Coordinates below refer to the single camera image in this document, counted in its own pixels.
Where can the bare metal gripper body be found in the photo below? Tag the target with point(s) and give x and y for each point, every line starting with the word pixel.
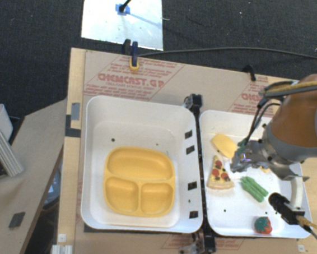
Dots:
pixel 258 154

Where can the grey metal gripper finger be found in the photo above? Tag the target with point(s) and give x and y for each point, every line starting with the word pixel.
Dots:
pixel 244 163
pixel 235 164

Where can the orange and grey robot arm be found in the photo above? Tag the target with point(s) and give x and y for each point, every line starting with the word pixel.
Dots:
pixel 296 124

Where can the small yellow toy piece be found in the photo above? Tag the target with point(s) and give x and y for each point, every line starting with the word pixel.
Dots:
pixel 265 170

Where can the toy pizza slice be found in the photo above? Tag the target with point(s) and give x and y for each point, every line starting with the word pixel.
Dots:
pixel 218 176

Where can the yellow toy bread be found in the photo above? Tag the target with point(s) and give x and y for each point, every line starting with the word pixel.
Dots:
pixel 224 144

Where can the green toy beans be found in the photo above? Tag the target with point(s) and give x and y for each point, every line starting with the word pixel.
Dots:
pixel 254 188

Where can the thin black rod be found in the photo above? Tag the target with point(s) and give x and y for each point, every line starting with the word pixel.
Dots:
pixel 202 173

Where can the white plastic tray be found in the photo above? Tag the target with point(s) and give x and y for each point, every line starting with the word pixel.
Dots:
pixel 239 214
pixel 136 121

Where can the red and green toy strawberry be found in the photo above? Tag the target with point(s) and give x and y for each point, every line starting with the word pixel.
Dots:
pixel 263 225

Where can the brown cardboard board red print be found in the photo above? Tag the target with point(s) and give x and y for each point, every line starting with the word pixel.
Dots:
pixel 216 84

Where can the yellow divided plate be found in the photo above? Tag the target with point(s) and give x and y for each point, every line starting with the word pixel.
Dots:
pixel 138 180

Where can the black cylinder on white bracket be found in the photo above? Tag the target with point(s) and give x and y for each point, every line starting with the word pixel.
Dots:
pixel 281 203

